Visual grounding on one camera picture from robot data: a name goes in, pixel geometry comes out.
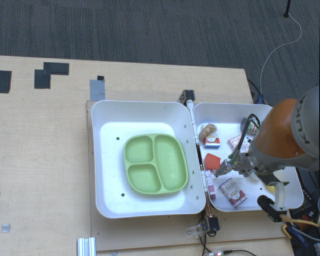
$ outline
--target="light wood surface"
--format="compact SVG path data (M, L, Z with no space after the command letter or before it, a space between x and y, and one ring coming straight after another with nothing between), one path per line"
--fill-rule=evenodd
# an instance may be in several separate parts
M69 63L69 75L52 75L51 89L34 89L35 69L44 62ZM0 225L11 224L9 233L0 233L4 256L76 255L77 238L97 236L91 234L86 107L91 79L105 77L110 100L177 101L192 89L196 103L252 102L242 69L0 56L0 70L12 71L9 94L0 93ZM221 230L209 248L293 254L262 211L217 215ZM200 255L197 240L177 235L197 218L156 217L146 232L137 224L147 221L126 220L134 223L126 232L124 220L104 219L100 227L110 241L98 254Z

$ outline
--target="wooden tabletop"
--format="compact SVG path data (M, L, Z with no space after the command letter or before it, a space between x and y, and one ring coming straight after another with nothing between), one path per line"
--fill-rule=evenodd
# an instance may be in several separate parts
M51 75L50 89L35 89L35 70L44 62L69 63L69 75ZM196 103L252 103L243 69L0 56L0 71L12 71L9 93L0 93L0 225L11 225L10 232L0 232L3 256L76 255L77 239L96 235L88 157L90 80L104 76L107 100L175 102L190 89ZM293 255L281 224L266 213L215 213L221 230L208 241L211 250ZM199 241L182 235L198 216L165 217L155 217L151 227L140 226L147 221L139 219L102 218L108 241L97 238L97 254L201 255Z

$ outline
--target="green plate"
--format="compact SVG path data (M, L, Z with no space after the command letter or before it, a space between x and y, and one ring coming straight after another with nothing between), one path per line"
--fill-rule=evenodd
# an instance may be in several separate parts
M181 190L188 182L188 168L179 141L168 134L134 136L123 150L131 187L142 194L158 195Z

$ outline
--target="white plastic tray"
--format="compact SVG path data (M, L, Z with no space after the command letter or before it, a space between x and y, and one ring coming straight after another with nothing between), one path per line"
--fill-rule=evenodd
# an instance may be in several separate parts
M110 101L92 108L95 202L108 218L199 213L206 203L189 111L176 102ZM123 148L136 135L174 136L184 151L187 185L162 195L136 192L126 176Z
M217 149L208 149L201 145L200 150L203 160L207 153L220 157L221 160L227 159L228 155L232 153L228 140L241 134L240 123L243 118L247 118L253 113L262 121L270 110L270 106L257 104L199 103L196 105L194 115L198 133L201 130L201 125L208 123L215 124L221 144ZM284 206L288 209L301 206L304 196L295 168L286 167L284 170L274 172L274 175L280 181L289 182L285 186ZM219 186L229 178L232 178L247 196L247 199L237 208L234 208L219 190ZM266 195L272 200L275 199L275 195L255 175L243 177L237 171L231 171L218 178L212 176L212 179L216 193L216 199L212 200L212 204L223 212L261 210L257 204L257 199L260 195Z

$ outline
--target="dark gray carpet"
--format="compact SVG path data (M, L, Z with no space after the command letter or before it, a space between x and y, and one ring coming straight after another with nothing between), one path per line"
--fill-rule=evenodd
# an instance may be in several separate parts
M283 17L286 4L1 0L0 55L243 68L259 86L269 53L300 33ZM262 92L270 105L319 84L319 1L293 0L290 13L301 24L302 37L275 52L265 66Z

